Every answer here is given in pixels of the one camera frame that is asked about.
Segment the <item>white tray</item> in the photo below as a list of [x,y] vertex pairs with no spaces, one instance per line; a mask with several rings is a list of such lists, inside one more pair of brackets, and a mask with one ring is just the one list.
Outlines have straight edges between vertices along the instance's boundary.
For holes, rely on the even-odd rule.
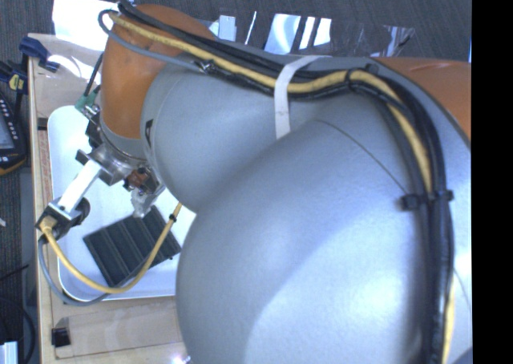
[[[54,198],[60,197],[69,183],[82,169],[75,159],[77,150],[90,152],[91,147],[85,135],[87,119],[72,106],[55,110],[48,119],[48,140],[50,145],[51,179]],[[59,240],[63,252],[84,274],[98,283],[106,285],[103,276],[92,255],[83,242],[83,237],[97,229],[130,216],[132,206],[130,193],[123,188],[123,182],[107,186],[97,179],[86,193],[91,203],[91,213],[79,226]],[[176,206],[177,200],[166,190],[156,201],[156,206],[166,220]],[[172,227],[172,233],[182,245],[185,235],[194,220],[195,214],[182,208],[178,221]],[[143,279],[133,289],[121,294],[112,294],[109,299],[127,299],[140,297],[161,297],[175,294],[176,268],[180,255],[164,261],[148,270]],[[75,278],[59,262],[59,280],[63,289],[72,297],[88,301],[99,296],[99,292]]]

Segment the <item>yellow cable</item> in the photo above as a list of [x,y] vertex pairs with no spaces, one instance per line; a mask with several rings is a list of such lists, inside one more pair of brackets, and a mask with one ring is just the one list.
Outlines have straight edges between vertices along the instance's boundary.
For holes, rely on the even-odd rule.
[[[175,207],[175,211],[173,212],[173,216],[175,219],[178,216],[178,213],[180,212],[181,208],[182,208],[182,204],[178,203],[178,205]],[[167,234],[169,233],[169,230],[171,230],[171,227],[173,226],[173,223],[174,223],[174,219],[172,217],[169,218],[169,221],[164,226],[162,233],[160,234],[159,238],[157,239],[157,241],[155,243],[155,247],[151,251],[151,253],[148,256],[143,267],[137,273],[137,275],[134,277],[134,279],[132,281],[130,281],[130,283],[128,283],[124,287],[108,287],[108,286],[99,284],[98,282],[91,280],[89,277],[87,277],[81,271],[79,271],[69,261],[69,259],[66,257],[66,255],[63,253],[59,244],[55,240],[54,235],[52,234],[52,229],[56,223],[57,223],[57,221],[52,216],[46,216],[42,219],[41,224],[39,225],[39,228],[41,229],[42,233],[45,235],[46,239],[48,240],[48,244],[54,250],[55,254],[59,258],[59,260],[64,264],[64,266],[67,269],[69,269],[70,272],[75,277],[77,277],[80,281],[82,281],[86,285],[90,286],[91,288],[97,289],[98,291],[100,291],[102,293],[120,294],[120,293],[124,293],[125,291],[128,291],[129,289],[131,289],[134,285],[136,285],[140,281],[141,278],[143,278],[144,274],[150,268],[151,263],[155,260],[155,257],[160,250],[160,246],[162,246]]]
[[[252,80],[255,80],[258,83],[261,83],[267,87],[274,88],[276,84],[276,79],[263,75],[261,73],[252,71],[247,67],[241,67],[235,63],[229,62],[226,59],[223,59],[219,56],[214,55],[213,53],[204,51],[199,47],[195,47],[190,43],[183,42],[179,39],[169,38],[167,36],[163,36],[161,34],[157,34],[150,30],[144,29],[141,26],[137,26],[134,23],[131,23],[125,19],[121,19],[117,14],[110,12],[109,17],[112,21],[125,29],[131,30],[145,38],[149,38],[155,42],[163,43],[164,45],[175,47],[182,51],[188,52],[191,55],[194,55],[203,60],[212,60],[217,66],[222,67],[223,69],[232,72],[233,74],[244,75],[249,77]],[[312,91],[318,91],[325,87],[329,87],[338,83],[344,82],[347,76],[347,71],[337,71],[321,78],[311,80],[309,82],[304,83],[290,83],[287,87],[289,93],[309,93]],[[378,77],[370,74],[366,71],[354,71],[351,74],[352,80],[361,80],[362,82],[368,83],[377,89],[383,91],[387,95],[393,97],[397,101],[401,102],[401,100],[397,97],[395,92],[386,84],[383,80]],[[418,166],[420,167],[420,171],[422,173],[422,179],[424,181],[424,185],[428,192],[431,191],[431,182],[430,182],[430,165],[429,160],[427,158],[426,149],[422,145],[420,139],[417,136],[414,128],[411,126],[410,122],[406,119],[406,117],[399,112],[396,108],[390,107],[390,110],[396,117],[399,122],[399,125],[405,132],[406,138],[410,141],[411,147],[414,151],[414,155],[418,161]]]
[[449,358],[450,344],[452,342],[452,334],[454,332],[454,316],[455,316],[455,290],[454,290],[454,275],[450,282],[450,296],[449,301],[447,302],[447,307],[445,311],[445,333],[443,337],[443,353],[442,353],[442,363],[445,364],[447,359]]
[[[145,38],[151,39],[155,42],[163,43],[164,45],[168,45],[170,47],[175,47],[203,60],[212,60],[217,66],[222,67],[223,69],[230,71],[233,74],[246,76],[258,83],[265,85],[266,87],[274,88],[276,84],[276,79],[271,76],[263,75],[248,69],[247,67],[242,67],[236,63],[229,62],[220,56],[216,56],[211,52],[204,51],[203,49],[195,47],[190,43],[183,42],[179,39],[169,38],[167,36],[163,36],[161,34],[157,34],[150,30],[144,29],[143,27],[137,26],[125,19],[121,19],[118,15],[113,14],[112,12],[108,15],[114,23],[124,27],[125,29],[140,34]],[[309,93],[311,91],[324,89],[325,87],[343,82],[346,74],[347,71],[338,71],[322,78],[312,80],[310,82],[290,83],[287,89],[290,93]]]

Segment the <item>white cable tie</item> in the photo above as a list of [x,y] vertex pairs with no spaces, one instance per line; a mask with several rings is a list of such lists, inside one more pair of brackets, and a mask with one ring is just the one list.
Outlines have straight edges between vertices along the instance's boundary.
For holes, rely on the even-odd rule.
[[276,122],[276,138],[280,139],[287,133],[290,133],[290,113],[289,113],[289,97],[287,95],[287,87],[292,77],[303,66],[313,62],[315,59],[321,58],[321,55],[309,55],[304,58],[296,59],[293,62],[283,66],[276,84],[274,85],[274,119]]

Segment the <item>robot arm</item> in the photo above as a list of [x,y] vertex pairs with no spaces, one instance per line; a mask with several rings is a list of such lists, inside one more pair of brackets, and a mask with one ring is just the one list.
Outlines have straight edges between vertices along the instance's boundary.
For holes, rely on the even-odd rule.
[[471,349],[469,65],[317,59],[288,85],[277,140],[274,85],[297,57],[214,42],[161,6],[120,9],[79,158],[125,180],[140,215],[164,186],[197,214],[177,277],[194,362]]

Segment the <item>black electronic device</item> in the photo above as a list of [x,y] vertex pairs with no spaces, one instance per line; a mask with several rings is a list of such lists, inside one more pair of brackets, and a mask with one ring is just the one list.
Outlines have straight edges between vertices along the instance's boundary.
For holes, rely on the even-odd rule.
[[26,141],[7,99],[0,92],[0,176],[26,160]]

